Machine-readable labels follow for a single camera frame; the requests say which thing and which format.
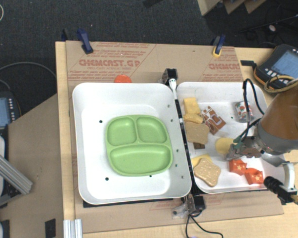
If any brown and white packet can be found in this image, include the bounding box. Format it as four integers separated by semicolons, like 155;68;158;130
200;106;227;135

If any white plastic tray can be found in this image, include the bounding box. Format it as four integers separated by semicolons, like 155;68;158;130
72;82;193;205
175;81;287;195

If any brown cardboard board red print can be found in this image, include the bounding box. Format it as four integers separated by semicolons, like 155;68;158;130
65;40;285;234

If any red cube with yellow stars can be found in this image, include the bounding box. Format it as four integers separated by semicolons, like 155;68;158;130
244;167;265;185
228;158;248;177

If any tan toast slice with specks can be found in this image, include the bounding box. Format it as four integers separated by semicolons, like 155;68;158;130
193;157;222;188

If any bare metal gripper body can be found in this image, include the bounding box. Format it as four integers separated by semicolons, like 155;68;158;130
234;136;263;159

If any green divided plate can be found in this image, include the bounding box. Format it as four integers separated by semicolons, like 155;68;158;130
105;114;174;177

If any yellow ridged chip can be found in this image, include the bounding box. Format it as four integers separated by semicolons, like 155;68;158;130
183;113;204;124

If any black cylinder on white bracket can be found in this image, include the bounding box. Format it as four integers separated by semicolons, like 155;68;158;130
262;152;298;205

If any pale yellow cylinder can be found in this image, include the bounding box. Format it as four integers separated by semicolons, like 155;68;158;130
215;137;235;155

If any tan bread slice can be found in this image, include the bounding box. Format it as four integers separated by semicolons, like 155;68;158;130
184;120;211;144

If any yellow cheese block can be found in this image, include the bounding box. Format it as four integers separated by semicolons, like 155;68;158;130
183;97;202;116

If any yellow cheese wedge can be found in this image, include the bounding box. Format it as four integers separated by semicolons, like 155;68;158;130
190;153;214;169

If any thin black and white rod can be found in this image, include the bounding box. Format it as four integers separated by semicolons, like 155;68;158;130
168;79;197;196

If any orange round lid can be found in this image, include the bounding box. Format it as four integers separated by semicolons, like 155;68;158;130
114;74;133;84

